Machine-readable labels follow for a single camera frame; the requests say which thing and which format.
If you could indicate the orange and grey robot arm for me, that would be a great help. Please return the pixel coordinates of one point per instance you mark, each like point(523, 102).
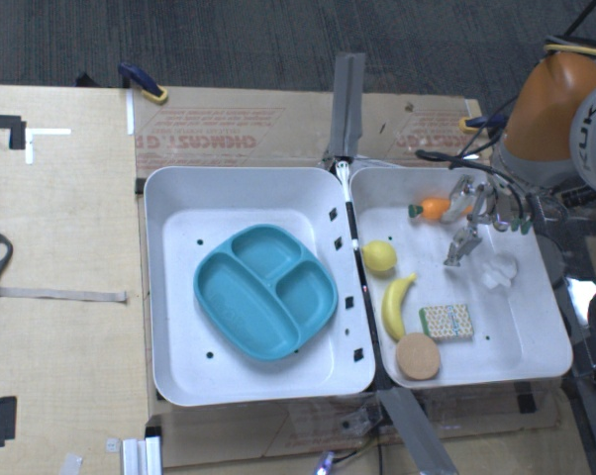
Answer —
point(545, 117)

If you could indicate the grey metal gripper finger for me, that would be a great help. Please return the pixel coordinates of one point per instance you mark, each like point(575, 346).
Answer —
point(462, 245)
point(457, 201)

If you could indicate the white and yellow patterned carton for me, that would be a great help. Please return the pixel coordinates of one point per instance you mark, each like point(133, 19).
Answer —
point(446, 322)

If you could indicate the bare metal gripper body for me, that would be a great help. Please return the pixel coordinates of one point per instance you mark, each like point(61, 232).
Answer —
point(501, 208)

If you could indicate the yellow banana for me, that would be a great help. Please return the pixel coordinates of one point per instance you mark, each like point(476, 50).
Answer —
point(393, 310)

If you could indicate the orange carrot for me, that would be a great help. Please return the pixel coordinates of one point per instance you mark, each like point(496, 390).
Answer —
point(434, 208)

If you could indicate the yellow lemon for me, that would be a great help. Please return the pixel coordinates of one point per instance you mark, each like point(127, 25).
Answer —
point(378, 256)

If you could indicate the round tan biscuit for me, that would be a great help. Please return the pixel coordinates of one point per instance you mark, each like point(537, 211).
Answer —
point(418, 356)

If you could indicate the crumpled clear plastic piece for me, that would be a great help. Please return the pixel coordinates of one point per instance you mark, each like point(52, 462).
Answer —
point(498, 271)

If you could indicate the white plastic tray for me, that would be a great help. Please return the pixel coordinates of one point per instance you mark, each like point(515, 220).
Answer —
point(179, 314)
point(521, 334)

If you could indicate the blue divided plate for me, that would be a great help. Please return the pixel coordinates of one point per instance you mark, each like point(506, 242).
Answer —
point(248, 300)

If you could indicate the brown cardboard board, red print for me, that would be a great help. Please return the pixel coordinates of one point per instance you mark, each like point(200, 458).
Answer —
point(258, 131)

